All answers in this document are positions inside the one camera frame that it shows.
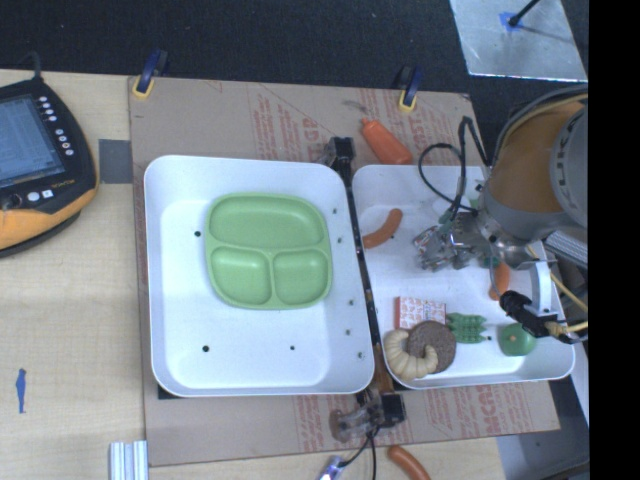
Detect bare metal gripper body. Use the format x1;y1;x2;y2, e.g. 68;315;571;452
448;212;534;272

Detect white plastic tray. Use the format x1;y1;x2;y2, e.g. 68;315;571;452
351;163;577;391
143;154;377;399

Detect orange toy carrot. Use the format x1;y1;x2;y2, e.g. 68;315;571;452
488;262;512;302

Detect orange toy sausage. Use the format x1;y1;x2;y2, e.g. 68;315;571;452
387;444;432;480
361;207;404;250

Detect red and white carton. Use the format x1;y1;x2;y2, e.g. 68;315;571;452
393;295;447;331

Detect green pea pods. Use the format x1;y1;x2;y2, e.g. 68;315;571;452
444;312;489;345

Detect thin black rod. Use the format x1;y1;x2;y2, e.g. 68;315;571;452
337;156;387;395

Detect brown round biscuit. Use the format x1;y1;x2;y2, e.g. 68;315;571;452
405;319;458;375

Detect orange toy bottle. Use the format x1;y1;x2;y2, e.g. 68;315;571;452
360;117;414;166

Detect cream toy croissant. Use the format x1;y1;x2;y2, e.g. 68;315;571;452
382;328;440;383

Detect green toy apple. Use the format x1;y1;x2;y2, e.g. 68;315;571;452
499;322;537;357

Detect green divided plate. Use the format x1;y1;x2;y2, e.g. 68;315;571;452
203;192;334;312

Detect brown cardboard board red print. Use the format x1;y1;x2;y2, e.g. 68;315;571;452
127;75;562;468

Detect black cylinder on white bracket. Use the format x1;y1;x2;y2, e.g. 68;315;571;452
499;260;565;340

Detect black block with thin wires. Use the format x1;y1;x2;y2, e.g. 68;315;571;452
323;136;357;167
329;391;407;442

